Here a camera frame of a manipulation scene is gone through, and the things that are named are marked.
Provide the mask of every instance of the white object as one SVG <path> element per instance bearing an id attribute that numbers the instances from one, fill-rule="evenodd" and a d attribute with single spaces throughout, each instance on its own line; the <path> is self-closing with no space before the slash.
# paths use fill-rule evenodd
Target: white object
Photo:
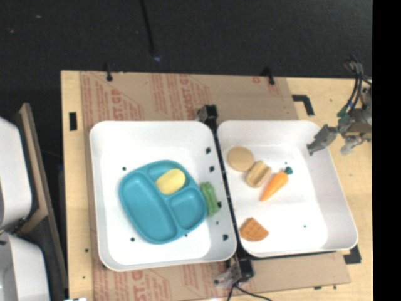
<path id="1" fill-rule="evenodd" d="M 0 301 L 50 301 L 40 248 L 6 232 L 0 241 Z"/>
<path id="2" fill-rule="evenodd" d="M 210 129 L 196 121 L 100 122 L 90 133 L 98 250 L 116 271 L 223 261 L 233 256 L 236 234 Z M 130 171 L 151 162 L 181 164 L 197 184 L 209 181 L 222 203 L 191 231 L 170 243 L 145 241 L 124 212 L 118 186 Z"/>
<path id="3" fill-rule="evenodd" d="M 347 250 L 357 243 L 357 229 L 328 149 L 309 155 L 306 145 L 320 128 L 309 121 L 226 121 L 218 138 L 226 167 L 231 200 L 238 227 L 250 217 L 268 231 L 267 238 L 250 242 L 241 238 L 252 256 L 293 255 Z M 244 172 L 230 167 L 229 150 L 249 149 L 255 160 L 272 169 L 268 181 L 289 166 L 289 182 L 266 201 L 260 188 L 246 184 Z"/>
<path id="4" fill-rule="evenodd" d="M 31 211 L 32 194 L 18 128 L 0 117 L 0 229 Z"/>

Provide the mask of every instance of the black carpet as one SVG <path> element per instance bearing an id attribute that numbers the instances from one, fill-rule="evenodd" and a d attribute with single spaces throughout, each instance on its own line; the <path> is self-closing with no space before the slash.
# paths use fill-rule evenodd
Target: black carpet
<path id="1" fill-rule="evenodd" d="M 151 36 L 140 0 L 0 0 L 0 116 L 31 104 L 57 213 L 61 70 L 372 75 L 373 0 L 143 1 Z"/>

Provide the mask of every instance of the yellow potato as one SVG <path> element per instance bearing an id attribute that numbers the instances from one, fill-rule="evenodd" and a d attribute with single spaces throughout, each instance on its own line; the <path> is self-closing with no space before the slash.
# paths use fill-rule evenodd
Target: yellow potato
<path id="1" fill-rule="evenodd" d="M 184 186 L 185 174 L 180 169 L 173 168 L 161 175 L 155 183 L 163 194 L 173 194 Z"/>

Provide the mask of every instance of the blue plate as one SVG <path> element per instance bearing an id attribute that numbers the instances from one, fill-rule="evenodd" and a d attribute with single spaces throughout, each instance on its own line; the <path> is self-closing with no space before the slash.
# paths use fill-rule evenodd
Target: blue plate
<path id="1" fill-rule="evenodd" d="M 186 176 L 184 186 L 164 195 L 155 181 L 178 168 Z M 192 176 L 177 162 L 158 161 L 127 174 L 118 189 L 120 200 L 139 234 L 154 244 L 164 244 L 197 228 L 207 216 L 204 196 Z"/>

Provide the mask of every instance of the orange carrot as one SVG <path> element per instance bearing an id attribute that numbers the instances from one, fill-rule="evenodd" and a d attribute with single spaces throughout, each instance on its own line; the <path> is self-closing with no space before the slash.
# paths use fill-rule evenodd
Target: orange carrot
<path id="1" fill-rule="evenodd" d="M 287 167 L 284 172 L 278 172 L 276 175 L 274 175 L 267 188 L 264 190 L 261 201 L 267 200 L 270 196 L 287 184 L 288 175 L 292 173 L 293 170 L 290 167 Z"/>

